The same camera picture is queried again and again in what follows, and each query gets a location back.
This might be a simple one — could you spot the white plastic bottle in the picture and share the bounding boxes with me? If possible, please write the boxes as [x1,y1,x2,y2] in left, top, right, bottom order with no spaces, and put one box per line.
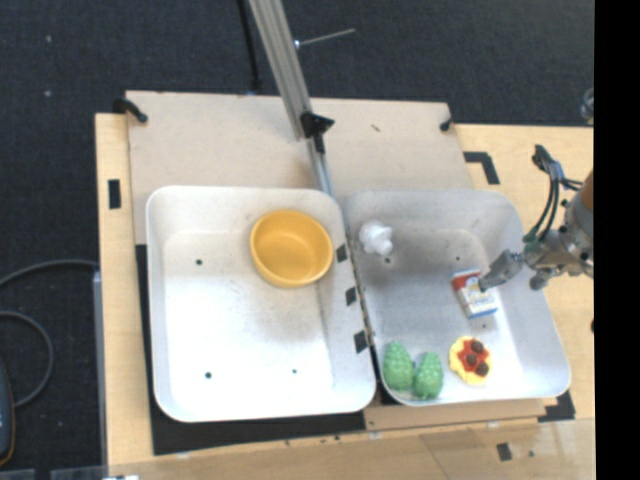
[357,219,395,257]

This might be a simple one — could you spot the yellow bowl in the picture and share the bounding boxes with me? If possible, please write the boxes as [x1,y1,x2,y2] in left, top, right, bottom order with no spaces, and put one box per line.
[249,209,335,290]

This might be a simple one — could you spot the white plastic tray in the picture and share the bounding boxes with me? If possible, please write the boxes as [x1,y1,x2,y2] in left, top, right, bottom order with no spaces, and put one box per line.
[144,185,378,424]
[341,189,573,408]

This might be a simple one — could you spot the pale flat board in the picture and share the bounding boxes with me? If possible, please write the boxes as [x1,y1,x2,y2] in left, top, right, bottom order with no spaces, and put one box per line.
[124,90,552,432]

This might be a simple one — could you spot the yellow pizza slice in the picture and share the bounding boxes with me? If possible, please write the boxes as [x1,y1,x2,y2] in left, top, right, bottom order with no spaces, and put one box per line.
[448,335,494,386]

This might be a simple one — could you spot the green grapes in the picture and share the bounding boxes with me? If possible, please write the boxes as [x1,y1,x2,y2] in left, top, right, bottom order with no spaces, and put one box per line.
[382,340,416,391]
[411,351,445,402]

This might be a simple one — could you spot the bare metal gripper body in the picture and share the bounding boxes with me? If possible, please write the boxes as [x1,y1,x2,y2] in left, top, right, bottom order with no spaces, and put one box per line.
[522,223,595,277]

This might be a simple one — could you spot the red white blue carton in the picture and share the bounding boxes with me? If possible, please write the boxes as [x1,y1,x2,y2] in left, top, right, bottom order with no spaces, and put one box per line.
[450,267,500,321]

